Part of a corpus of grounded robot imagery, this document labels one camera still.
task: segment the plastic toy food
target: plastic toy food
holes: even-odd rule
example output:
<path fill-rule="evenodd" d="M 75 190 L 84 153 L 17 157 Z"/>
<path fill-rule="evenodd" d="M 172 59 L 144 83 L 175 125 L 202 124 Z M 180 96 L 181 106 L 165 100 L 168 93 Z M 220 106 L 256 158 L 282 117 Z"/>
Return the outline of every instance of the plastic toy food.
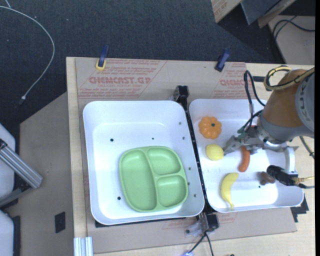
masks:
<path fill-rule="evenodd" d="M 231 200 L 231 187 L 235 183 L 235 181 L 238 179 L 239 173 L 232 172 L 227 174 L 221 184 L 221 196 L 223 200 L 227 201 L 230 204 L 231 210 L 234 208 L 234 204 Z"/>
<path fill-rule="evenodd" d="M 221 123 L 214 116 L 205 116 L 199 123 L 200 133 L 206 139 L 216 139 L 221 133 Z"/>
<path fill-rule="evenodd" d="M 220 160 L 224 158 L 224 150 L 218 144 L 209 144 L 205 147 L 206 156 L 210 160 Z"/>
<path fill-rule="evenodd" d="M 262 171 L 261 172 L 261 178 L 262 180 L 260 181 L 260 184 L 261 185 L 265 185 L 267 183 L 275 183 L 276 182 L 276 179 L 272 176 L 270 176 L 268 173 L 266 173 L 265 171 Z"/>
<path fill-rule="evenodd" d="M 239 166 L 240 172 L 245 172 L 250 163 L 250 151 L 245 146 L 241 146 L 242 162 Z"/>
<path fill-rule="evenodd" d="M 188 197 L 185 169 L 171 148 L 129 149 L 120 157 L 119 173 L 126 202 L 138 212 L 171 209 Z"/>

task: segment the green divided plate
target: green divided plate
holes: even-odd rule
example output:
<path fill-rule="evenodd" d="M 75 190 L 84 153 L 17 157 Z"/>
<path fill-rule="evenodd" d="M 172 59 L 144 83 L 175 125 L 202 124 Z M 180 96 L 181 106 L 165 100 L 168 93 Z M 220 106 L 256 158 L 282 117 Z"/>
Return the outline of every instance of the green divided plate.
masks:
<path fill-rule="evenodd" d="M 138 212 L 170 209 L 188 197 L 184 167 L 168 147 L 146 146 L 124 152 L 119 172 L 126 201 Z"/>

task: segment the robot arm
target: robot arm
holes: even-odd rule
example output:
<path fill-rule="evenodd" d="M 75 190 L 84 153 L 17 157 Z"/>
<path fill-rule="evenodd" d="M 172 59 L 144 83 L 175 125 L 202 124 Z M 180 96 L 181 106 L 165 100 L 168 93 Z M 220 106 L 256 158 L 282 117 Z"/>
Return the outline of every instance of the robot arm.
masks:
<path fill-rule="evenodd" d="M 283 70 L 288 72 L 279 84 L 270 86 L 269 77 Z M 264 109 L 251 115 L 251 120 L 237 131 L 239 135 L 227 141 L 223 148 L 225 155 L 245 146 L 251 154 L 262 148 L 285 152 L 294 157 L 293 150 L 286 142 L 295 137 L 315 137 L 315 68 L 291 70 L 281 66 L 272 69 L 264 79 L 264 86 L 272 90 Z M 257 125 L 251 126 L 255 117 L 258 118 Z M 292 169 L 281 171 L 291 173 Z M 269 175 L 275 176 L 275 173 L 272 168 L 269 169 Z"/>

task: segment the blue clamp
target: blue clamp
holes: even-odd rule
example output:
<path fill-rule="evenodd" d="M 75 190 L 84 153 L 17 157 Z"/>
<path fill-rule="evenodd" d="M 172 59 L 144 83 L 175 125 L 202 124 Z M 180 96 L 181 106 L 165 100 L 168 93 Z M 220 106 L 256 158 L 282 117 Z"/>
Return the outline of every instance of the blue clamp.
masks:
<path fill-rule="evenodd" d="M 228 49 L 225 49 L 223 54 L 219 56 L 218 63 L 215 65 L 214 69 L 221 72 L 225 66 L 225 62 L 227 61 L 230 55 L 231 52 Z"/>
<path fill-rule="evenodd" d="M 100 58 L 96 61 L 95 68 L 99 71 L 103 71 L 106 67 L 106 58 L 108 56 L 109 46 L 105 45 L 102 49 Z"/>

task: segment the orange pumpkin toy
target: orange pumpkin toy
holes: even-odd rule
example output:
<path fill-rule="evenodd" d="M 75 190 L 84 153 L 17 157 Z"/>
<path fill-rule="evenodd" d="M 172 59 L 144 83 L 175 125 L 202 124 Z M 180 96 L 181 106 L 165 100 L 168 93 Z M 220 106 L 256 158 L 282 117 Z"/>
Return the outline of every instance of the orange pumpkin toy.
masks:
<path fill-rule="evenodd" d="M 200 133 L 206 139 L 216 139 L 221 133 L 221 123 L 214 116 L 205 116 L 199 122 Z"/>

